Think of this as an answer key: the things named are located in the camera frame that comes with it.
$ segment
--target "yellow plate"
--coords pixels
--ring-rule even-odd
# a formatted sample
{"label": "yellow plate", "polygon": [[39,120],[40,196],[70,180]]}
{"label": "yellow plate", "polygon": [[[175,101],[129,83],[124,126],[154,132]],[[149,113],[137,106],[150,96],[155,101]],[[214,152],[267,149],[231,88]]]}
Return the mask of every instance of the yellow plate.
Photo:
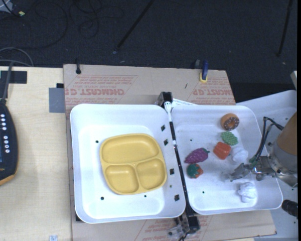
{"label": "yellow plate", "polygon": [[157,141],[146,134],[106,139],[99,150],[102,171],[117,194],[138,194],[160,188],[167,179],[165,160]]}

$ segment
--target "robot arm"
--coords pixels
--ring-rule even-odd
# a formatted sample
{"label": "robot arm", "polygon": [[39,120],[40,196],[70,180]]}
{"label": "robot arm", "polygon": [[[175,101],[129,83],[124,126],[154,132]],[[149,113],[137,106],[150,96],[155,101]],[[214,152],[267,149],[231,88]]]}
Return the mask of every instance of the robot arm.
{"label": "robot arm", "polygon": [[[272,124],[265,129],[266,120]],[[264,128],[262,140],[257,153],[249,160],[250,164],[239,165],[229,178],[231,181],[242,178],[250,172],[256,175],[257,180],[264,179],[265,176],[278,177],[291,187],[297,187],[297,114],[290,118],[283,128],[273,120],[264,117]],[[265,140],[270,127],[276,125],[281,129],[281,133],[274,141],[272,150],[268,156],[261,156]]]}

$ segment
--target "orange toy vegetable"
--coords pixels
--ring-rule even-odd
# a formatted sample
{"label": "orange toy vegetable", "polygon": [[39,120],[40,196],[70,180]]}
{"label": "orange toy vegetable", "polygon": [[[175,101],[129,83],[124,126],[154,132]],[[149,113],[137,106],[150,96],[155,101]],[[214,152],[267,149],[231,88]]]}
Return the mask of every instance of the orange toy vegetable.
{"label": "orange toy vegetable", "polygon": [[223,142],[218,142],[213,150],[213,153],[217,155],[218,158],[225,160],[225,158],[230,154],[231,146]]}

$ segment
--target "black floor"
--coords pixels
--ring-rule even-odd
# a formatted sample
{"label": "black floor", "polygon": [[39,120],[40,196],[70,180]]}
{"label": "black floor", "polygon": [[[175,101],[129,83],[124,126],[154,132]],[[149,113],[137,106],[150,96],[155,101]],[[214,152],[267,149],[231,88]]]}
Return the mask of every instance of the black floor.
{"label": "black floor", "polygon": [[11,0],[0,11],[0,59],[158,68],[200,59],[226,70],[237,102],[294,89],[297,0],[153,0],[123,40],[150,1]]}

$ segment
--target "toy strawberry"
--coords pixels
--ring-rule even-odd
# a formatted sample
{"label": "toy strawberry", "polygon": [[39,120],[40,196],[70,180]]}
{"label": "toy strawberry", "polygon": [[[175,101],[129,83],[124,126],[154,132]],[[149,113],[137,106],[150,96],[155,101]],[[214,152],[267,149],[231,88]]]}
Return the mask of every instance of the toy strawberry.
{"label": "toy strawberry", "polygon": [[187,175],[191,179],[196,179],[203,174],[203,170],[197,163],[192,163],[187,167]]}

